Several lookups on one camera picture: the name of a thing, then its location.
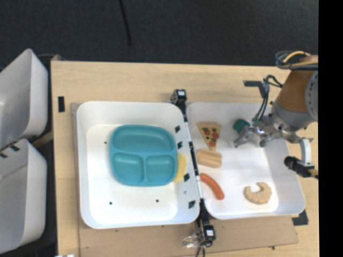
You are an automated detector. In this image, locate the beige croissant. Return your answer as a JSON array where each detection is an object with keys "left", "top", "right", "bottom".
[{"left": 243, "top": 181, "right": 273, "bottom": 206}]

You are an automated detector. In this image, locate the tan bread bun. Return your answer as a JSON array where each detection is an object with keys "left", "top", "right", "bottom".
[{"left": 196, "top": 148, "right": 223, "bottom": 169}]

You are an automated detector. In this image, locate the orange sausage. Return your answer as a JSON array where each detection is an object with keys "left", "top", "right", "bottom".
[{"left": 199, "top": 172, "right": 226, "bottom": 201}]

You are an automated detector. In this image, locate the black cylinder on white bracket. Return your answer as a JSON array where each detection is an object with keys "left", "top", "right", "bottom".
[{"left": 284, "top": 138, "right": 319, "bottom": 179}]

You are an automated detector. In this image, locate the black block with thin wires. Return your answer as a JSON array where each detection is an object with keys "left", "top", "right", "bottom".
[
  {"left": 169, "top": 88, "right": 188, "bottom": 104},
  {"left": 199, "top": 224, "right": 215, "bottom": 243}
]

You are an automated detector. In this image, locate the pizza slice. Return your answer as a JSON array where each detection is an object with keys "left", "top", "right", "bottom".
[{"left": 196, "top": 122, "right": 223, "bottom": 152}]

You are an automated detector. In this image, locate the thin black and white rod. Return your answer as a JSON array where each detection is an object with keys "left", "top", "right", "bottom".
[{"left": 176, "top": 100, "right": 213, "bottom": 228}]

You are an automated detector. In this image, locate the white plastic tray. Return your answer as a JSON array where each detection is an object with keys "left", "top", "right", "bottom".
[
  {"left": 76, "top": 101, "right": 202, "bottom": 230},
  {"left": 185, "top": 102, "right": 307, "bottom": 221}
]

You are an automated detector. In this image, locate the yellow flat slice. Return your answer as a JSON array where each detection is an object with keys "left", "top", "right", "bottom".
[{"left": 173, "top": 152, "right": 188, "bottom": 183}]

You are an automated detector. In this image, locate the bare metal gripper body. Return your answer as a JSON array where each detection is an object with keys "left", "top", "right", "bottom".
[{"left": 251, "top": 114, "right": 314, "bottom": 148}]

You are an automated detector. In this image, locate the blue divided plate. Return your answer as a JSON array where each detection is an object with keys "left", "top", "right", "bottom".
[{"left": 109, "top": 124, "right": 179, "bottom": 187}]

